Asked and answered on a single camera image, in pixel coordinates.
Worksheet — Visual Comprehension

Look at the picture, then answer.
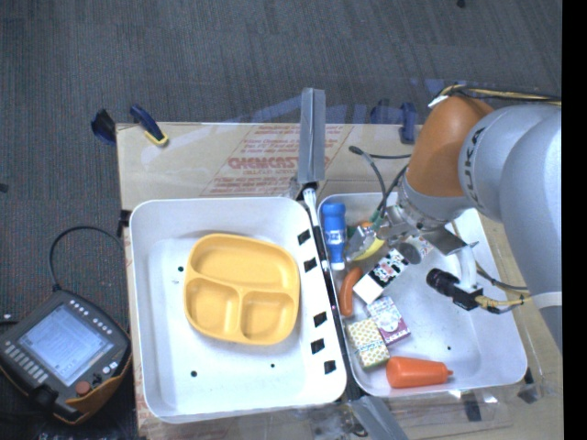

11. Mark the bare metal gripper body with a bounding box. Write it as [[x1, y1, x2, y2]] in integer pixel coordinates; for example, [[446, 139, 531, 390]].
[[375, 203, 455, 249]]

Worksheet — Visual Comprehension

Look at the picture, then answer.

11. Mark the yellow banana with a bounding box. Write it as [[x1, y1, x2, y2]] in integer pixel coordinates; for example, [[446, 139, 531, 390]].
[[349, 236, 387, 262]]

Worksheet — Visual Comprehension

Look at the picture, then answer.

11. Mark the small grey-topped can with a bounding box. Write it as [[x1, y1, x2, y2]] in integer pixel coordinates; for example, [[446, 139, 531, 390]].
[[395, 236, 434, 266]]

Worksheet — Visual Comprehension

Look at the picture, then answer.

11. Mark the blue plastic bottle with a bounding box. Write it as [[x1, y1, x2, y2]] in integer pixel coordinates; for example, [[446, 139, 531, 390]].
[[319, 201, 348, 272]]

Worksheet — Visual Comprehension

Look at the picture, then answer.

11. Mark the black and white cow carton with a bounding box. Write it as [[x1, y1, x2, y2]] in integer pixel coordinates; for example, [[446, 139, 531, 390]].
[[351, 248, 410, 305]]

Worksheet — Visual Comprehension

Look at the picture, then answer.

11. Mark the orange sausage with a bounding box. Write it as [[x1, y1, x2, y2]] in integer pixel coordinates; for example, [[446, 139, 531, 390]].
[[338, 266, 365, 318]]

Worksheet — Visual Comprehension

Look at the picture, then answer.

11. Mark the pink carton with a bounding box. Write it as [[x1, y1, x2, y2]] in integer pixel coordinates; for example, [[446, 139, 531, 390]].
[[365, 295, 413, 347]]

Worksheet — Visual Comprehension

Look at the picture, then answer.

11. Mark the yellow and green carton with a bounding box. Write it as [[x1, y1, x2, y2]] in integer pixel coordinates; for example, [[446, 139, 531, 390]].
[[344, 317, 392, 370]]

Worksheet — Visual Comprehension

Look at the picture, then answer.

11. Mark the white plastic tray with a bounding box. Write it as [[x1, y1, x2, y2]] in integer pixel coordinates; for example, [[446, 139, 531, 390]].
[[316, 192, 529, 399], [128, 195, 349, 424]]

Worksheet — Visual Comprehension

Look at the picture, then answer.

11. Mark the orange squeeze bottle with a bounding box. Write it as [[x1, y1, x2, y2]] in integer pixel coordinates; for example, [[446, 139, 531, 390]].
[[384, 356, 455, 390]]

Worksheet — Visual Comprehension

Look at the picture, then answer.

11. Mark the yellow divided plate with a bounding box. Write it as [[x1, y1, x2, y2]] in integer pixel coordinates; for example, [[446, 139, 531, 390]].
[[183, 232, 303, 347]]

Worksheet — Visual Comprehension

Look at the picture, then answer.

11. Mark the brown cardboard board red print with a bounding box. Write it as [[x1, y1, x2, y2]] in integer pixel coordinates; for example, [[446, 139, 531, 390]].
[[114, 121, 563, 440]]

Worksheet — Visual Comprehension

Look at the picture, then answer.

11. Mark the black cylinder on white bracket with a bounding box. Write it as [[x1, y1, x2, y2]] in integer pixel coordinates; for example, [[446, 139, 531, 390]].
[[426, 240, 485, 312]]

